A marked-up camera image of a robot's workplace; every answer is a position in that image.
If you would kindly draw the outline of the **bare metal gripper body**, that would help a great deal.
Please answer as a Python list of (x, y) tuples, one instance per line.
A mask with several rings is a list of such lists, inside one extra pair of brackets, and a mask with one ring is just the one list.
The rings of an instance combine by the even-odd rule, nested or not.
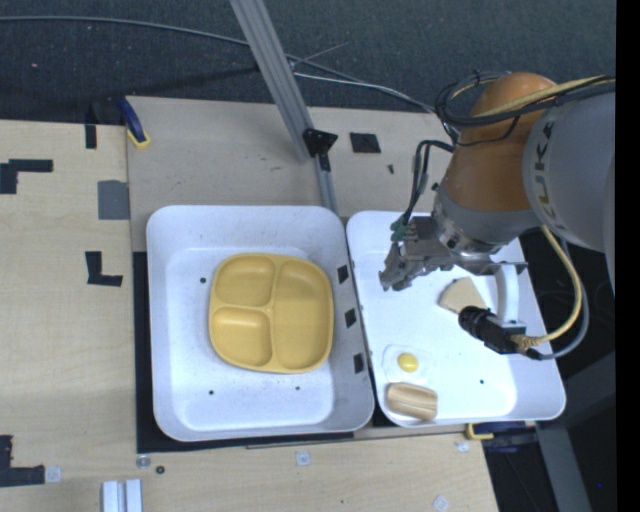
[(414, 275), (454, 266), (473, 275), (494, 274), (498, 264), (492, 256), (505, 244), (500, 232), (464, 230), (447, 216), (398, 218), (399, 254)]

